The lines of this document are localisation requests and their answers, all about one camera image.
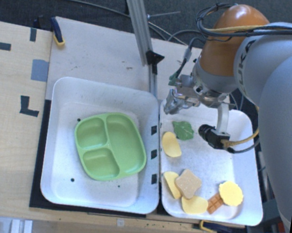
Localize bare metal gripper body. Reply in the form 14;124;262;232
168;73;231;112

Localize green lettuce leaf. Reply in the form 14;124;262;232
169;119;197;142

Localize yellow oval slice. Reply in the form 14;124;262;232
179;193;210;218
160;170;186;201
159;130;185;160

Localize white plastic tray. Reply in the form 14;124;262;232
36;74;176;220
144;97;279;231

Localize green divided plate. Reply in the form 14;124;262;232
67;106;154;188

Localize tan bread slice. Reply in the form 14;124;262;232
172;167;205;202

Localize yellow scalloped round biscuit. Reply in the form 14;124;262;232
216;179;246;208

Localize brown chocolate bar piece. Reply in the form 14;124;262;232
205;191;226;217

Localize black cylinder on white bracket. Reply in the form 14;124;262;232
195;99;236;151

